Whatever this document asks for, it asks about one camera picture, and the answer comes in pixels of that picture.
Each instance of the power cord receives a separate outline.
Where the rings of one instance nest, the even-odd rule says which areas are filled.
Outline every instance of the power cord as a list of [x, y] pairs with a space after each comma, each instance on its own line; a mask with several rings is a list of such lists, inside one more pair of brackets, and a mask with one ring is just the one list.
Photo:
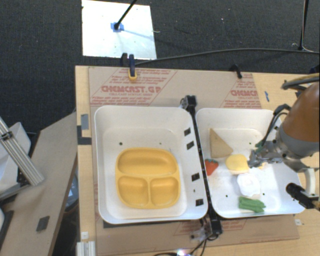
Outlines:
[[203, 52], [186, 54], [186, 55], [151, 59], [151, 60], [146, 60], [146, 61], [141, 61], [141, 62], [135, 63], [135, 65], [140, 66], [143, 64], [148, 64], [148, 63], [153, 63], [153, 62], [161, 62], [161, 61], [168, 61], [168, 60], [175, 60], [175, 59], [182, 59], [182, 58], [190, 58], [190, 57], [196, 57], [196, 56], [201, 56], [201, 55], [230, 53], [230, 52], [243, 52], [243, 51], [282, 52], [282, 53], [314, 54], [314, 55], [320, 54], [320, 52], [318, 52], [318, 51], [311, 52], [311, 51], [302, 51], [302, 50], [287, 50], [287, 49], [273, 49], [273, 48], [235, 48], [235, 49], [223, 49], [223, 50], [210, 50], [210, 51], [203, 51]]

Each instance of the yellow divided plate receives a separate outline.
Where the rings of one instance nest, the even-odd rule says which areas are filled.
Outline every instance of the yellow divided plate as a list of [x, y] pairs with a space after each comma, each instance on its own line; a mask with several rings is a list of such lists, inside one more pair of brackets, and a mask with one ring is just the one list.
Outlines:
[[115, 181], [120, 200], [132, 208], [167, 208], [180, 197], [179, 166], [164, 149], [125, 149], [116, 159]]

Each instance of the black backdrop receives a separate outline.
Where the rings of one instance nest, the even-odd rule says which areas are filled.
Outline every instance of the black backdrop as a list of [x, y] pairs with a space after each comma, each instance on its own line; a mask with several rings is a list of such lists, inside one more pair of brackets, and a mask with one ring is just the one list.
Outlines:
[[[109, 2], [130, 3], [129, 0]], [[150, 5], [158, 58], [232, 48], [296, 50], [303, 0], [139, 0]], [[0, 1], [0, 116], [37, 132], [75, 108], [75, 66], [118, 66], [82, 56], [81, 0]], [[320, 1], [311, 0], [304, 45], [319, 51]], [[143, 67], [308, 73], [319, 55], [242, 51]]]

